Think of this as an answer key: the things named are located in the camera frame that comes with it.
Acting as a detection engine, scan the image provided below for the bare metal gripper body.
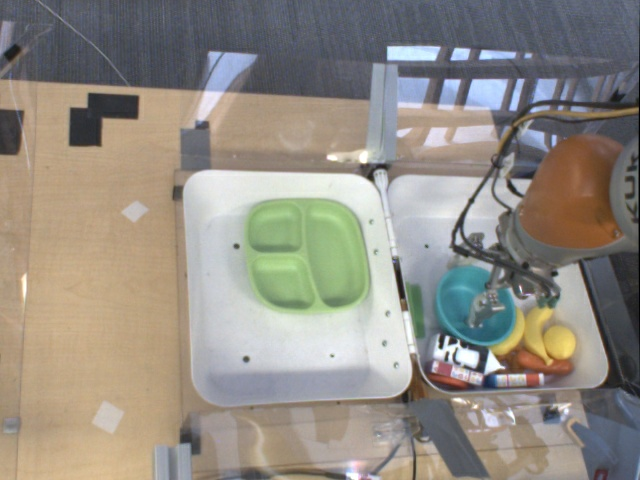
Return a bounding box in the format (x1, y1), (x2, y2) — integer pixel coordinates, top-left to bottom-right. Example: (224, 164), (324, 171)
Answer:
(483, 243), (562, 305)

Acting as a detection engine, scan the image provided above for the teal bowl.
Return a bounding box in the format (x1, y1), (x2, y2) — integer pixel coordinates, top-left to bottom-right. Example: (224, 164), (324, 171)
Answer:
(434, 266), (518, 348)

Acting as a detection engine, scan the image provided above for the yellow bowl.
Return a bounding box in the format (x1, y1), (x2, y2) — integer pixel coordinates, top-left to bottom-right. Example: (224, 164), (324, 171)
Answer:
(488, 307), (527, 357)

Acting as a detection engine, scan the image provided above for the black and white carton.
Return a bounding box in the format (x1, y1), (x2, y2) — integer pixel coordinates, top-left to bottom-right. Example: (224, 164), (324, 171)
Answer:
(431, 332), (507, 376)

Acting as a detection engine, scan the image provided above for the yellow banana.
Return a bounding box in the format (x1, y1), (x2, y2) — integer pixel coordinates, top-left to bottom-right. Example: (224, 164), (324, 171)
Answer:
(523, 305), (557, 367)

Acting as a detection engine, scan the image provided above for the green flat block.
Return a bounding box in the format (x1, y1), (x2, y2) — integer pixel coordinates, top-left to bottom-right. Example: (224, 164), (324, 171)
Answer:
(404, 282), (427, 340)

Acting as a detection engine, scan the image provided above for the blue and white bottle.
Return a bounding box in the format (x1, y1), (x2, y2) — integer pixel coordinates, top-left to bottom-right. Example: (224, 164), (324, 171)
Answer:
(483, 371), (546, 390)

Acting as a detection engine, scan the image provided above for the yellow lemon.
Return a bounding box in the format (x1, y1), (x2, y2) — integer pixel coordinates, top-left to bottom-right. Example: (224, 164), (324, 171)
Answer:
(542, 325), (578, 361)

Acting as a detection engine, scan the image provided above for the orange carrot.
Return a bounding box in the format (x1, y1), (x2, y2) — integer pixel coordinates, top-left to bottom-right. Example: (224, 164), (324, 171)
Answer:
(516, 349), (574, 376)

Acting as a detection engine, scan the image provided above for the orange flat toy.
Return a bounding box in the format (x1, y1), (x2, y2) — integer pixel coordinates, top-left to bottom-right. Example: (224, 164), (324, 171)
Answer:
(426, 372), (472, 392)

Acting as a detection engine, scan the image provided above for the white plastic tray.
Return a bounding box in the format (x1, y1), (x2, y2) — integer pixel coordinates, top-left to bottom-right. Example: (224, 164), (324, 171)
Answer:
(387, 174), (611, 396)
(182, 169), (414, 409)

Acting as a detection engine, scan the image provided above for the green divided plate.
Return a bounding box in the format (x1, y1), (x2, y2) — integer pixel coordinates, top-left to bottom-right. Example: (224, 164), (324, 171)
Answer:
(244, 197), (372, 316)

